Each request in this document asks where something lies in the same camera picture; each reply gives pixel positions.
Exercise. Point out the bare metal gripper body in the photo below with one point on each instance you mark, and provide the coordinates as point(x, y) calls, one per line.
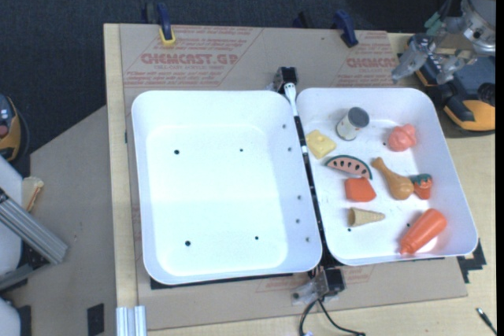
point(481, 42)

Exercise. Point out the red toy strawberry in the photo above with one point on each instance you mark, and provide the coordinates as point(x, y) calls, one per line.
point(423, 187)

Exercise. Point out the white plastic tray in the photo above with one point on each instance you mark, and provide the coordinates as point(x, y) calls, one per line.
point(401, 106)
point(220, 193)

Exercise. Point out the tan toy ice cream cone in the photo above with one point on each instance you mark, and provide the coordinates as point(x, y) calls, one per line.
point(363, 217)

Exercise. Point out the thin black and white rod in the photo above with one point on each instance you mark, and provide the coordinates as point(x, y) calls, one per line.
point(303, 141)

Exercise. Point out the brown cardboard board red print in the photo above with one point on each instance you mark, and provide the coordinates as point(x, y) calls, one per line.
point(244, 51)

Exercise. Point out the toy watermelon slice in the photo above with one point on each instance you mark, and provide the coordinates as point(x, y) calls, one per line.
point(349, 165)

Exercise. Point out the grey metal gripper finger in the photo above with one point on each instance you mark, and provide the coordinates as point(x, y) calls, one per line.
point(453, 68)
point(408, 61)

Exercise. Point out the orange toy bottle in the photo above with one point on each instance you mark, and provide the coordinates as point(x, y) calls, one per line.
point(423, 231)

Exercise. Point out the orange toy wedge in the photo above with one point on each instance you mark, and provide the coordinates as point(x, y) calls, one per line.
point(359, 190)

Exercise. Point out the small can with grey lid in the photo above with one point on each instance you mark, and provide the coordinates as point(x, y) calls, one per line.
point(349, 126)

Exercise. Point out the tan toy sandwich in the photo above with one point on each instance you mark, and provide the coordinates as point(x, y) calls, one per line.
point(31, 190)

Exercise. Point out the yellow toy cheese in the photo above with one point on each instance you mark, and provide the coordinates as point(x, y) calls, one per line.
point(319, 144)

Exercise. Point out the tan toy chicken drumstick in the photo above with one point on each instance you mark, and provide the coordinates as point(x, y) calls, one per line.
point(397, 184)

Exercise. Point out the pink toy peach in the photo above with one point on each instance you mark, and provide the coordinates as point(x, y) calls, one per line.
point(401, 138)

